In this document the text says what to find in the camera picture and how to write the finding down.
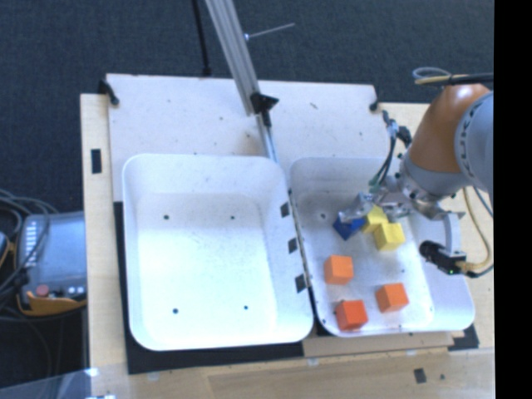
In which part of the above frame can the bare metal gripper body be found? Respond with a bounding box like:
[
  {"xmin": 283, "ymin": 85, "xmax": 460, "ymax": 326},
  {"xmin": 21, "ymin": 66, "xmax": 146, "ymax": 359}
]
[{"xmin": 372, "ymin": 175, "xmax": 448, "ymax": 219}]

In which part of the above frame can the yellow cube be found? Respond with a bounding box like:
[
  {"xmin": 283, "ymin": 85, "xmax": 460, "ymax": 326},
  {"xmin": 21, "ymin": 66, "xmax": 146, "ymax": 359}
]
[
  {"xmin": 361, "ymin": 204, "xmax": 391, "ymax": 235},
  {"xmin": 372, "ymin": 221, "xmax": 406, "ymax": 252}
]

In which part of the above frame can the blue cube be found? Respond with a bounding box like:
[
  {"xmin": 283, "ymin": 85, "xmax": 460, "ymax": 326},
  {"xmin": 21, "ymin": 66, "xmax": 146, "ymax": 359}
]
[{"xmin": 332, "ymin": 215, "xmax": 367, "ymax": 242}]

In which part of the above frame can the white plastic tray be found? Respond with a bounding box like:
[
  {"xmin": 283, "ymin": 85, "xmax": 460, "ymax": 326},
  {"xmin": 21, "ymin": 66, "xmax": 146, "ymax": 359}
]
[
  {"xmin": 287, "ymin": 156, "xmax": 476, "ymax": 339},
  {"xmin": 121, "ymin": 152, "xmax": 315, "ymax": 352}
]

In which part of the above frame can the orange cube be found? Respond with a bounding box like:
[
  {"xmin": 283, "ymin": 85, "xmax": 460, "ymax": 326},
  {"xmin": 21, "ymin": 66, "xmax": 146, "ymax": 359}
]
[
  {"xmin": 374, "ymin": 282, "xmax": 411, "ymax": 313},
  {"xmin": 334, "ymin": 299, "xmax": 370, "ymax": 333},
  {"xmin": 323, "ymin": 254, "xmax": 355, "ymax": 286}
]

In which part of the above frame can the pale flat board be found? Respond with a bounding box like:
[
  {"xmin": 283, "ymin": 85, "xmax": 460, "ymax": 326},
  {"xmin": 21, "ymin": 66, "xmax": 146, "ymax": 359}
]
[{"xmin": 105, "ymin": 72, "xmax": 456, "ymax": 359}]

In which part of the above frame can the black cylinder on white bracket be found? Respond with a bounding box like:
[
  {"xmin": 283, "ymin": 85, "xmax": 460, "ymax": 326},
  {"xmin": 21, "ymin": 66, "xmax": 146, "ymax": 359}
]
[{"xmin": 419, "ymin": 211, "xmax": 469, "ymax": 277}]

